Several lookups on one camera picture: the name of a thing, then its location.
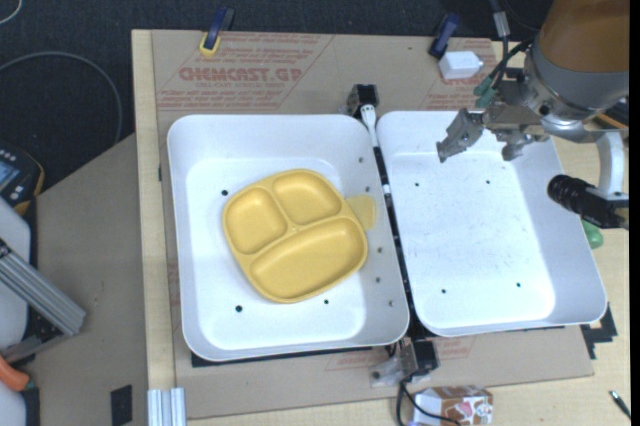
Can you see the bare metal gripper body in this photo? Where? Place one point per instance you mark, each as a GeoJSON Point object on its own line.
{"type": "Point", "coordinates": [515, 114]}

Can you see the yellow divided plate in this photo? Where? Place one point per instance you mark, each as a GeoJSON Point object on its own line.
{"type": "Point", "coordinates": [300, 244]}

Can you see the white rectangular block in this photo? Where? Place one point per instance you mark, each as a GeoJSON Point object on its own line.
{"type": "Point", "coordinates": [459, 65]}

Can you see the green rounded object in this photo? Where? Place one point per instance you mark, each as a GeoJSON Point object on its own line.
{"type": "Point", "coordinates": [595, 238]}

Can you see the white plastic tray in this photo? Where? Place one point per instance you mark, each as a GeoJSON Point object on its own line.
{"type": "Point", "coordinates": [200, 264]}
{"type": "Point", "coordinates": [475, 239]}

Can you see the black pen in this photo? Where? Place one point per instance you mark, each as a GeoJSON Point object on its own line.
{"type": "Point", "coordinates": [619, 403]}

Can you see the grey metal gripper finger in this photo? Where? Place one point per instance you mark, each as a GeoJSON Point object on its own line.
{"type": "Point", "coordinates": [460, 136]}
{"type": "Point", "coordinates": [515, 145]}

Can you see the brown cardboard board red print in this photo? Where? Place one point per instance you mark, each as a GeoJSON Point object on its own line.
{"type": "Point", "coordinates": [310, 64]}

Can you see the brown and white carton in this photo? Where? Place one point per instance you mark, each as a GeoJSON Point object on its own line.
{"type": "Point", "coordinates": [460, 406]}

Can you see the black cylinder on white bracket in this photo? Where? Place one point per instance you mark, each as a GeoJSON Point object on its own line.
{"type": "Point", "coordinates": [575, 194]}

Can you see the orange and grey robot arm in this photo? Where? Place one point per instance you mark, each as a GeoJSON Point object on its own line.
{"type": "Point", "coordinates": [585, 29]}

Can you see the thin black and white rod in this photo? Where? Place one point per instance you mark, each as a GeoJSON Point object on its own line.
{"type": "Point", "coordinates": [385, 188]}

